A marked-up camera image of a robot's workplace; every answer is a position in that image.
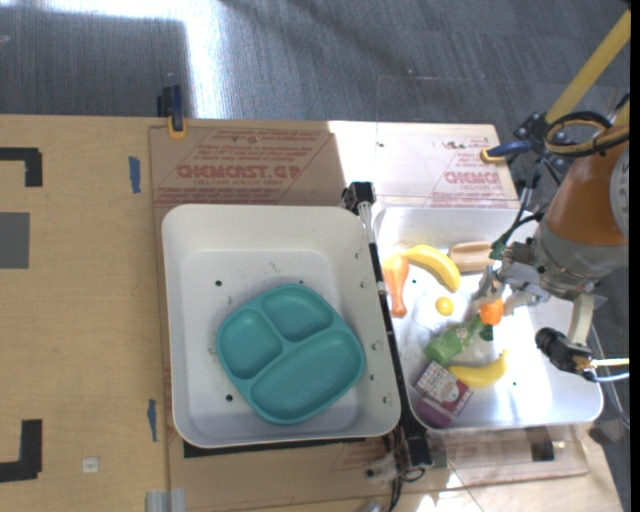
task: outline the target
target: green bottle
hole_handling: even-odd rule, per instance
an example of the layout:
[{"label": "green bottle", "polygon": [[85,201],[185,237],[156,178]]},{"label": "green bottle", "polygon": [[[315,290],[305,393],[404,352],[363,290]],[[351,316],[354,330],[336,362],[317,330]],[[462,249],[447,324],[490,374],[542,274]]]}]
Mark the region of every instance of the green bottle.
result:
[{"label": "green bottle", "polygon": [[480,336],[485,341],[493,340],[490,325],[484,325],[480,315],[475,315],[469,322],[460,323],[449,327],[437,338],[431,340],[424,349],[424,355],[446,366],[451,358],[471,345],[471,342]]}]

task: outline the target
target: cardboard table surface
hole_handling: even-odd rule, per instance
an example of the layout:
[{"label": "cardboard table surface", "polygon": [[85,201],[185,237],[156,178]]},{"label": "cardboard table surface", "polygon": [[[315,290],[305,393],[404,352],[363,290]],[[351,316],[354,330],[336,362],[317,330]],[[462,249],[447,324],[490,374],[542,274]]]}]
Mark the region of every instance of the cardboard table surface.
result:
[{"label": "cardboard table surface", "polygon": [[[331,132],[343,169],[375,158],[374,123],[190,125]],[[0,227],[10,226],[0,244],[15,242],[0,254],[18,261],[0,264],[0,509],[143,511],[147,493],[183,488],[197,511],[385,510],[390,489],[363,477],[380,457],[376,439],[192,459],[169,443],[149,143],[150,129],[165,126],[0,116],[0,147],[37,148],[43,158],[42,186],[25,186],[24,162],[0,160]],[[514,501],[527,510],[621,510],[602,449],[585,432],[559,434],[569,436],[555,444],[564,466],[542,479],[531,464],[511,480],[489,475],[495,463],[484,473],[459,464],[455,475],[434,470],[405,484],[396,510],[512,510]],[[522,448],[511,435],[504,446]],[[464,451],[447,446],[450,458],[456,449]]]}]

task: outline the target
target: dark gray floor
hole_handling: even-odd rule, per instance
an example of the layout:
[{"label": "dark gray floor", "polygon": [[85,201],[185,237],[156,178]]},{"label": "dark gray floor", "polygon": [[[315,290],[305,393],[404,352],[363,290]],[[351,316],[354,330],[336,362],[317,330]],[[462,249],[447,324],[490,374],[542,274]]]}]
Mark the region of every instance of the dark gray floor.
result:
[{"label": "dark gray floor", "polygon": [[[553,104],[626,8],[620,0],[0,0],[0,112],[155,116],[156,95],[175,82],[188,117],[489,122],[509,140]],[[608,114],[629,88],[630,63],[627,45],[584,104]],[[552,191],[545,176],[538,199]],[[628,270],[603,279],[599,293],[609,299],[594,318],[604,352],[628,356]],[[615,389],[628,415],[629,382]],[[630,434],[614,405],[607,401],[594,435],[630,511]]]}]

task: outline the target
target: white tray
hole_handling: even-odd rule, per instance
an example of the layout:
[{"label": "white tray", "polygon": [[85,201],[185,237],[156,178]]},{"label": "white tray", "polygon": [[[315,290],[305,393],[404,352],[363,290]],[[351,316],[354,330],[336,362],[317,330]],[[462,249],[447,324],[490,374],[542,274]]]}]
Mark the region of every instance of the white tray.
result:
[{"label": "white tray", "polygon": [[[447,252],[457,243],[493,242],[511,226],[515,215],[513,209],[390,207],[375,217],[380,259],[418,244],[428,244]],[[533,235],[535,227],[535,222],[523,225],[511,241],[524,241]],[[414,410],[420,396],[410,385],[428,362],[422,349],[432,333],[441,332],[444,325],[463,320],[480,277],[480,273],[463,275],[460,289],[450,294],[426,270],[410,265],[403,296],[408,313],[404,318],[394,318],[393,325]],[[432,306],[442,295],[450,296],[456,306],[454,314],[448,318],[439,315]],[[596,419],[603,407],[600,386],[558,370],[535,344],[535,333],[542,327],[566,333],[571,312],[571,303],[556,298],[535,307],[517,308],[513,316],[504,317],[495,327],[493,343],[481,341],[454,358],[452,362],[482,358],[488,362],[502,348],[509,348],[507,374],[489,388],[474,390],[449,429],[586,423]]]},{"label": "white tray", "polygon": [[[400,400],[373,266],[361,221],[338,207],[184,205],[162,223],[173,416],[203,448],[380,436]],[[218,327],[275,286],[319,293],[362,343],[362,378],[313,418],[290,426],[262,419],[216,358]]]}]

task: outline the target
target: teal tray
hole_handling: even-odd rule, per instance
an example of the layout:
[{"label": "teal tray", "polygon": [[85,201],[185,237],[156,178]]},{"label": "teal tray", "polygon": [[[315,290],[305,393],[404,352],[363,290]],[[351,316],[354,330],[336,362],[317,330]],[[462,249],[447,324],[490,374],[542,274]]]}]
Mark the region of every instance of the teal tray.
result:
[{"label": "teal tray", "polygon": [[293,425],[320,413],[360,379],[360,341],[316,292],[287,284],[229,315],[216,336],[227,376],[264,419]]}]

